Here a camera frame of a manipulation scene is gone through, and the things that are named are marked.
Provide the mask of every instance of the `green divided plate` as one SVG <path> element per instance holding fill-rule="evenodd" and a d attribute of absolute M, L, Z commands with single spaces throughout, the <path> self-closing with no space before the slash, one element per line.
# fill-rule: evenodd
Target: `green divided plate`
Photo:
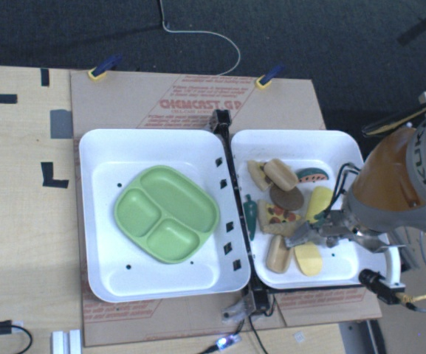
<path fill-rule="evenodd" d="M 119 228 L 164 263 L 195 254 L 219 222 L 216 202 L 177 170 L 159 165 L 138 175 L 114 206 Z"/>

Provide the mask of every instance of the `cardboard sheet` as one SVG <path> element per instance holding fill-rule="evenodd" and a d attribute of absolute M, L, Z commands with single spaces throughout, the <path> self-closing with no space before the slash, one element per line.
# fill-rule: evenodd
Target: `cardboard sheet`
<path fill-rule="evenodd" d="M 230 132 L 244 129 L 325 129 L 311 80 L 273 80 L 260 90 L 251 77 L 108 72 L 97 82 L 71 72 L 75 174 L 83 280 L 83 331 L 87 347 L 232 332 L 221 309 L 240 292 L 111 304 L 89 289 L 78 143 L 97 128 L 208 127 L 215 109 L 227 109 Z M 257 329 L 296 327 L 381 316 L 376 297 L 364 288 L 277 294 L 278 310 Z"/>

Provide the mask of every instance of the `blue clamp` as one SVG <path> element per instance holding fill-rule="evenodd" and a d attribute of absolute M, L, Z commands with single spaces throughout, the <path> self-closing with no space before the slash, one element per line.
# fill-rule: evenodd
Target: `blue clamp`
<path fill-rule="evenodd" d="M 260 76 L 255 81 L 255 86 L 259 89 L 265 89 L 272 82 L 272 78 L 277 77 L 284 69 L 285 66 L 281 64 L 273 67 L 267 74 Z"/>
<path fill-rule="evenodd" d="M 106 71 L 116 68 L 123 59 L 122 55 L 112 55 L 103 61 L 98 67 L 88 71 L 88 76 L 93 81 L 98 81 L 106 76 Z"/>

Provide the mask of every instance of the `toy food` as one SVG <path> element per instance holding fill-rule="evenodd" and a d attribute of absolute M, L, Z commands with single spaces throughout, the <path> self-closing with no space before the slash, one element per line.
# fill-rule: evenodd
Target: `toy food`
<path fill-rule="evenodd" d="M 311 198 L 309 199 L 308 209 L 305 219 L 310 223 L 316 223 L 316 215 L 325 210 L 332 199 L 332 190 L 328 187 L 317 186 L 313 189 Z"/>
<path fill-rule="evenodd" d="M 256 162 L 254 160 L 249 160 L 247 162 L 247 170 L 249 171 L 252 180 L 263 192 L 272 185 L 272 180 L 264 172 L 264 165 L 264 162 Z"/>
<path fill-rule="evenodd" d="M 277 185 L 270 188 L 272 202 L 283 209 L 295 211 L 304 205 L 304 197 L 301 191 L 294 187 L 289 192 L 284 192 Z"/>
<path fill-rule="evenodd" d="M 329 180 L 328 174 L 320 168 L 306 168 L 296 172 L 296 176 L 301 184 L 305 182 L 316 182 Z"/>
<path fill-rule="evenodd" d="M 264 165 L 264 173 L 283 191 L 290 191 L 298 184 L 298 177 L 280 159 L 273 159 Z"/>
<path fill-rule="evenodd" d="M 312 241 L 296 246 L 295 256 L 296 262 L 304 275 L 313 277 L 321 272 L 323 258 L 319 249 Z"/>
<path fill-rule="evenodd" d="M 284 273 L 292 262 L 293 252 L 293 248 L 286 247 L 283 236 L 274 236 L 267 255 L 267 268 L 275 273 Z"/>
<path fill-rule="evenodd" d="M 254 240 L 255 228 L 257 226 L 257 203 L 252 201 L 250 194 L 246 195 L 247 202 L 244 202 L 244 216 L 249 230 L 250 241 Z"/>
<path fill-rule="evenodd" d="M 274 235 L 292 236 L 298 227 L 301 216 L 294 212 L 282 209 L 274 204 L 269 204 L 264 199 L 257 203 L 258 223 L 263 233 Z"/>

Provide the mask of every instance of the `white cable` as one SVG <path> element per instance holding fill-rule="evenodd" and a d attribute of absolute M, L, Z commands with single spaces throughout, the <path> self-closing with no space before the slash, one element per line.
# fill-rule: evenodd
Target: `white cable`
<path fill-rule="evenodd" d="M 425 254 L 425 248 L 423 247 L 423 239 L 424 239 L 424 233 L 423 231 L 419 232 L 419 248 L 421 249 L 421 256 L 422 256 L 422 260 L 425 262 L 426 265 L 426 254 Z"/>
<path fill-rule="evenodd" d="M 209 34 L 209 35 L 215 35 L 216 37 L 220 37 L 220 38 L 225 39 L 227 42 L 229 42 L 231 45 L 233 45 L 233 47 L 237 51 L 236 64 L 234 64 L 234 66 L 231 69 L 227 70 L 226 72 L 222 72 L 221 74 L 218 74 L 218 76 L 223 76 L 225 74 L 231 73 L 234 69 L 237 68 L 237 66 L 241 62 L 241 50 L 237 47 L 237 45 L 233 42 L 233 40 L 226 37 L 225 35 L 219 34 L 218 32 L 209 32 L 207 30 L 172 30 L 172 29 L 168 29 L 167 26 L 165 25 L 165 14 L 164 14 L 164 10 L 163 10 L 163 0 L 159 0 L 159 4 L 160 4 L 160 12 L 162 14 L 162 27 L 163 27 L 164 31 L 169 32 L 171 34 Z"/>

